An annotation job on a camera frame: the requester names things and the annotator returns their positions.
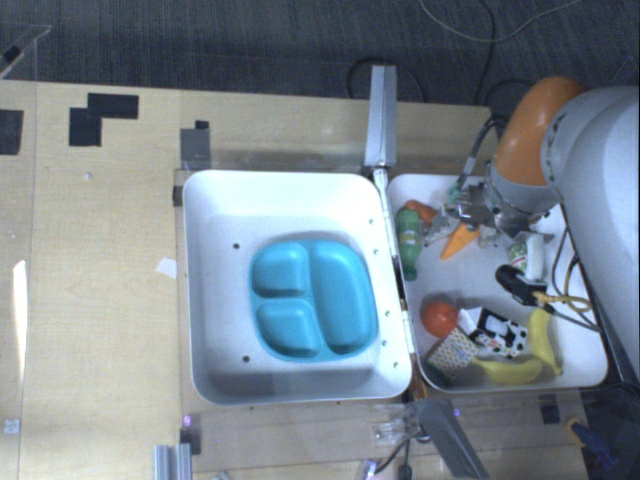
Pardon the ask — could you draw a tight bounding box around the blue divided plate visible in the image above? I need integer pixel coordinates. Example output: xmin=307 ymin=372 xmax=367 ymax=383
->
xmin=248 ymin=239 xmax=379 ymax=364

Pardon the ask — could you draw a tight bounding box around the yellow banana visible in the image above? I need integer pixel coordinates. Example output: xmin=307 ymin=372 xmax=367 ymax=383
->
xmin=527 ymin=307 xmax=565 ymax=377
xmin=471 ymin=354 xmax=545 ymax=386

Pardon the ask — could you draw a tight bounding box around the white plastic tray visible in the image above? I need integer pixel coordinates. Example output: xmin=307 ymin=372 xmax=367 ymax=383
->
xmin=386 ymin=172 xmax=611 ymax=395
xmin=181 ymin=168 xmax=414 ymax=407

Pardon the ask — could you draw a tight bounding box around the green plastic bottle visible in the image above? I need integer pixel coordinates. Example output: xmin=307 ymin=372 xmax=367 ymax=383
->
xmin=394 ymin=208 xmax=424 ymax=283

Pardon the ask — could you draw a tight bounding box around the black cylinder on white bracket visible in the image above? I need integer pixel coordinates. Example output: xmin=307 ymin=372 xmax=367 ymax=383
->
xmin=494 ymin=234 xmax=550 ymax=308

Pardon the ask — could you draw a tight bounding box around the green and white can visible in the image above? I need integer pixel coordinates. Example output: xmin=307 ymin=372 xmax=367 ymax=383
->
xmin=507 ymin=241 xmax=530 ymax=275

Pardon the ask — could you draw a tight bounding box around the orange carrot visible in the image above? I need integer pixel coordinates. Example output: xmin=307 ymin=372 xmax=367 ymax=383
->
xmin=439 ymin=222 xmax=482 ymax=262

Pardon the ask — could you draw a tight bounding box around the red tomato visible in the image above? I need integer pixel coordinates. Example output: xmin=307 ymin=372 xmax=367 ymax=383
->
xmin=420 ymin=297 xmax=460 ymax=339

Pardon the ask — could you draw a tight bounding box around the black and white carton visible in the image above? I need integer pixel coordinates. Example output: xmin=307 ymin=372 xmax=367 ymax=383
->
xmin=457 ymin=306 xmax=530 ymax=360

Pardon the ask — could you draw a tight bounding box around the patterned white packet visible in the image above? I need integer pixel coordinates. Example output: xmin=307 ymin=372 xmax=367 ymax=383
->
xmin=425 ymin=326 xmax=482 ymax=385

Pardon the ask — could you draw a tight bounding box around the orange sausage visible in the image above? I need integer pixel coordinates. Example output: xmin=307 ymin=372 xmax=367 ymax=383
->
xmin=403 ymin=199 xmax=438 ymax=225

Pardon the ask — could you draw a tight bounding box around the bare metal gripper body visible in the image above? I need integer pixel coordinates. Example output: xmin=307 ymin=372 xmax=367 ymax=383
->
xmin=444 ymin=182 xmax=540 ymax=239

